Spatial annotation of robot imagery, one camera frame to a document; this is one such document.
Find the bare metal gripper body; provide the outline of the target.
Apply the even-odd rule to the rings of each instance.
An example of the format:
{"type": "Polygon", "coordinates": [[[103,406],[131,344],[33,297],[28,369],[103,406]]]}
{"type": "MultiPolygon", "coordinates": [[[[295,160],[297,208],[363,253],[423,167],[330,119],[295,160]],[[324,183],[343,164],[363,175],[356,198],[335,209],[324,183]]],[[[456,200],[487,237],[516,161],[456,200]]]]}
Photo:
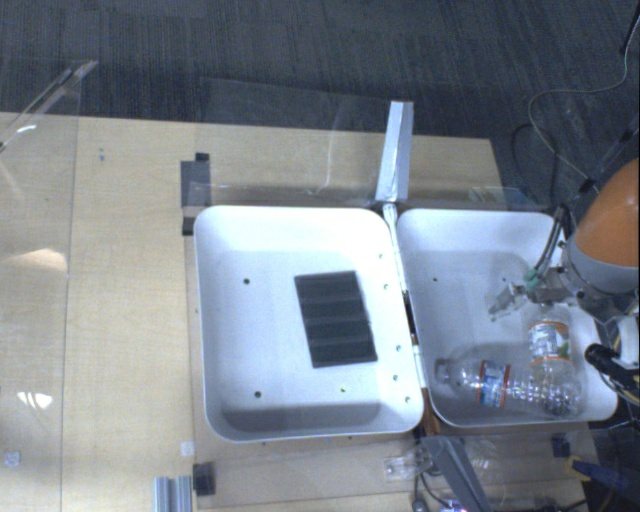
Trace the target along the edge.
{"type": "Polygon", "coordinates": [[[524,276],[525,296],[533,303],[571,303],[582,292],[573,275],[564,266],[531,269],[524,276]]]}

